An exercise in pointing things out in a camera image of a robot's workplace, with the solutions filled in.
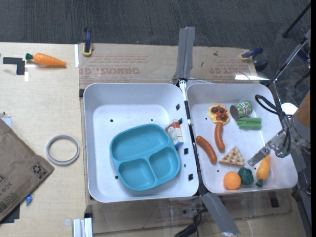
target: waffle slice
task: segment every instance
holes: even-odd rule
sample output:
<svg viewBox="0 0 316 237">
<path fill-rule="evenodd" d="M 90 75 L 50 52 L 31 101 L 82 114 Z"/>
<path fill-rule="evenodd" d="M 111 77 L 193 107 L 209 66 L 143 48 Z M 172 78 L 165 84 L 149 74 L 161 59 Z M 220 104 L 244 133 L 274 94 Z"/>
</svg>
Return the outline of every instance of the waffle slice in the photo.
<svg viewBox="0 0 316 237">
<path fill-rule="evenodd" d="M 233 147 L 219 160 L 219 163 L 230 164 L 235 166 L 244 166 L 245 159 L 243 158 L 240 150 L 237 147 Z"/>
</svg>

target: carrot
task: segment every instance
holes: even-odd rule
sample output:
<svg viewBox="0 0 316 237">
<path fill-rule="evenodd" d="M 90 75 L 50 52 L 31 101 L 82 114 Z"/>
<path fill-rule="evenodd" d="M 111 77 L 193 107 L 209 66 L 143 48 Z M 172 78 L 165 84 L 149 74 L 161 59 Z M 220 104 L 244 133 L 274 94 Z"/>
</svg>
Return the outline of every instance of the carrot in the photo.
<svg viewBox="0 0 316 237">
<path fill-rule="evenodd" d="M 26 54 L 25 59 L 33 59 L 37 64 L 48 66 L 65 66 L 66 62 L 58 60 L 46 54 L 36 53 L 35 55 Z"/>
<path fill-rule="evenodd" d="M 270 172 L 270 154 L 264 157 L 257 169 L 256 175 L 258 181 L 256 183 L 257 186 L 261 187 L 263 180 L 266 180 Z"/>
</svg>

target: blue plate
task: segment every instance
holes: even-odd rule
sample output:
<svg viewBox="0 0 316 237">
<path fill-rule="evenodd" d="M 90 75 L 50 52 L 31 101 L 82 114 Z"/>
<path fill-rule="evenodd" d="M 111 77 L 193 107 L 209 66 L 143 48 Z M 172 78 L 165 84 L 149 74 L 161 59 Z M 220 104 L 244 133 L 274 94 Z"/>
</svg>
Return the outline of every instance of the blue plate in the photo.
<svg viewBox="0 0 316 237">
<path fill-rule="evenodd" d="M 169 135 L 155 124 L 116 135 L 110 143 L 110 156 L 122 182 L 135 191 L 168 182 L 180 170 L 179 156 Z"/>
</svg>

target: hot dog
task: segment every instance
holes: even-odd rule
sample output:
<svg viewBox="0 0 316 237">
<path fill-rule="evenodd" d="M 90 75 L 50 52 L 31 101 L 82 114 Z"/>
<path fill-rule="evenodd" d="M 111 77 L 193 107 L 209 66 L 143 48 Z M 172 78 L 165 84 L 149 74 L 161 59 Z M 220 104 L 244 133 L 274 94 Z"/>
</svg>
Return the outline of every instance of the hot dog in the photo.
<svg viewBox="0 0 316 237">
<path fill-rule="evenodd" d="M 216 123 L 214 135 L 215 135 L 215 143 L 219 151 L 224 151 L 225 149 L 225 144 L 222 139 L 222 130 L 223 130 L 223 123 L 221 122 Z"/>
<path fill-rule="evenodd" d="M 198 143 L 206 151 L 211 163 L 217 162 L 216 153 L 207 140 L 205 140 L 202 136 L 197 136 L 196 143 Z"/>
</svg>

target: white tray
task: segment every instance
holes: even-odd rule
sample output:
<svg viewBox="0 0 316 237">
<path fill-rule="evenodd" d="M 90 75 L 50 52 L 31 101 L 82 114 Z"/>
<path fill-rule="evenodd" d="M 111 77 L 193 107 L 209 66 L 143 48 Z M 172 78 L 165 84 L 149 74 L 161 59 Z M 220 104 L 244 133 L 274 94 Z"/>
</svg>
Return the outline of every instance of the white tray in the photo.
<svg viewBox="0 0 316 237">
<path fill-rule="evenodd" d="M 84 92 L 84 113 L 88 187 L 95 200 L 107 203 L 184 198 L 197 192 L 199 181 L 196 161 L 179 88 L 171 84 L 92 84 Z M 128 189 L 116 178 L 109 152 L 110 141 L 127 129 L 149 123 L 165 128 L 174 119 L 183 121 L 180 127 L 184 144 L 177 150 L 181 164 L 178 175 L 153 189 Z"/>
<path fill-rule="evenodd" d="M 245 166 L 253 172 L 256 181 L 256 170 L 247 161 L 257 153 L 273 136 L 282 130 L 278 115 L 263 109 L 256 101 L 255 95 L 259 94 L 274 104 L 271 92 L 260 84 L 192 84 L 187 89 L 187 98 L 190 107 L 191 122 L 195 137 L 200 135 L 213 146 L 218 160 L 233 146 L 240 149 L 245 159 Z M 228 111 L 232 104 L 249 101 L 253 106 L 250 117 L 262 119 L 261 130 L 242 130 L 230 116 L 228 124 L 223 126 L 222 137 L 225 143 L 225 151 L 219 152 L 215 140 L 215 124 L 208 116 L 208 108 L 213 104 L 224 105 Z M 274 190 L 292 188 L 297 183 L 297 171 L 291 155 L 279 158 L 271 154 L 271 168 L 268 178 L 262 188 L 255 186 L 255 182 L 249 186 L 241 185 L 237 190 L 228 190 L 224 187 L 223 178 L 229 171 L 238 172 L 240 167 L 212 164 L 205 151 L 197 145 L 197 152 L 202 171 L 202 178 L 207 189 L 213 193 L 227 194 L 256 190 Z"/>
</svg>

